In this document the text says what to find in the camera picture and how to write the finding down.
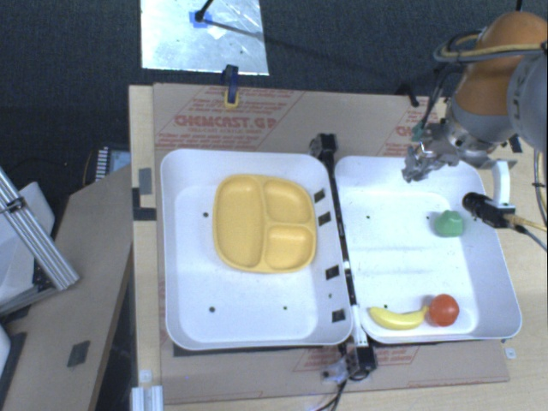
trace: white tray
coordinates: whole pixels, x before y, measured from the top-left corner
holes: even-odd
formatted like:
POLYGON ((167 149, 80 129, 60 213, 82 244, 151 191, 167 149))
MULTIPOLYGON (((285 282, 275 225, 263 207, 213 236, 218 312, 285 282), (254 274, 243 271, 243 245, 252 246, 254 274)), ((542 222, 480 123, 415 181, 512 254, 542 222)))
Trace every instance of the white tray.
POLYGON ((352 329, 341 248, 325 167, 307 155, 181 149, 161 165, 164 215, 166 324, 171 339, 192 350, 262 346, 332 345, 352 329), (239 271, 213 243, 215 192, 227 176, 278 176, 302 185, 318 226, 313 262, 282 274, 239 271), (339 275, 326 278, 326 270, 339 275), (338 313, 343 312, 344 319, 338 313))
POLYGON ((463 209, 468 192, 483 194, 480 176, 465 163, 407 184, 398 158, 347 157, 336 166, 337 187, 360 321, 382 343, 427 343, 512 337, 521 313, 497 231, 463 209), (445 210, 464 219, 459 237, 436 235, 445 210), (369 307, 405 313, 433 296, 450 294, 461 312, 449 327, 425 321, 410 331, 377 325, 369 307))

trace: yellow plate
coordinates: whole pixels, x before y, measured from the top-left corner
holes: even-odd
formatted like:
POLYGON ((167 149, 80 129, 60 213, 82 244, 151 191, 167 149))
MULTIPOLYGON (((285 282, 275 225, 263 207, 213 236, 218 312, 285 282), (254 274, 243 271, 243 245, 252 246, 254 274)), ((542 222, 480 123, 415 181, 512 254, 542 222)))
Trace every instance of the yellow plate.
POLYGON ((221 259, 239 270, 297 271, 316 253, 312 200, 281 178, 229 176, 215 195, 213 238, 221 259))

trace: yellow banana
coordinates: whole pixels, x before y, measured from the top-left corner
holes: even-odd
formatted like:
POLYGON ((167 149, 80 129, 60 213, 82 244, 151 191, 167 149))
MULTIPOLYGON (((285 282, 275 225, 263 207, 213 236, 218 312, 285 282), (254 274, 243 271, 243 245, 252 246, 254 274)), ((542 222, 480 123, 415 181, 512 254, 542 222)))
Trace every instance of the yellow banana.
POLYGON ((395 313, 382 307, 370 307, 369 315, 378 325, 393 331, 406 331, 419 327, 425 320, 428 306, 423 306, 419 311, 409 313, 395 313))

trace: banana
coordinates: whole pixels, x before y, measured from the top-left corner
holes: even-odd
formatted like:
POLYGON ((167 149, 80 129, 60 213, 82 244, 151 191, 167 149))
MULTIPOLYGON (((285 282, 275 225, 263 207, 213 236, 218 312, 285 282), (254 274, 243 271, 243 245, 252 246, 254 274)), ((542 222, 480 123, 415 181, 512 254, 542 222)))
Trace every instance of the banana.
POLYGON ((425 320, 428 306, 423 306, 419 311, 409 313, 395 313, 382 307, 370 307, 369 315, 378 325, 393 331, 406 331, 419 327, 425 320))

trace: blue tape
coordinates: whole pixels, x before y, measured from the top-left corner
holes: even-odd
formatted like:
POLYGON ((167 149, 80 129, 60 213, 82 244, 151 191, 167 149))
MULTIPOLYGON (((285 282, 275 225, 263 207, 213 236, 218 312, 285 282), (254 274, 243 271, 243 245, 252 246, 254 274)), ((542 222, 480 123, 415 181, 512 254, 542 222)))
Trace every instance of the blue tape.
POLYGON ((211 14, 209 12, 205 12, 204 14, 204 20, 203 21, 196 21, 196 13, 198 11, 195 10, 194 12, 189 12, 188 16, 190 18, 190 22, 192 25, 198 29, 203 29, 204 27, 208 27, 207 23, 205 21, 213 21, 211 14))

